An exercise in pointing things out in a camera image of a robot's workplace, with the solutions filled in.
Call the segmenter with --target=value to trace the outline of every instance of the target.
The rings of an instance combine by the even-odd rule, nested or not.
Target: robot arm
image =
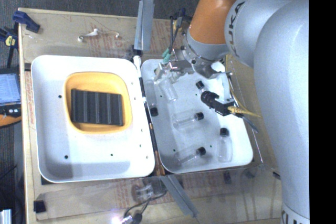
[[[217,75],[212,63],[228,53],[254,69],[281,174],[284,223],[310,222],[308,10],[309,0],[200,0],[180,56],[185,70],[208,79]]]

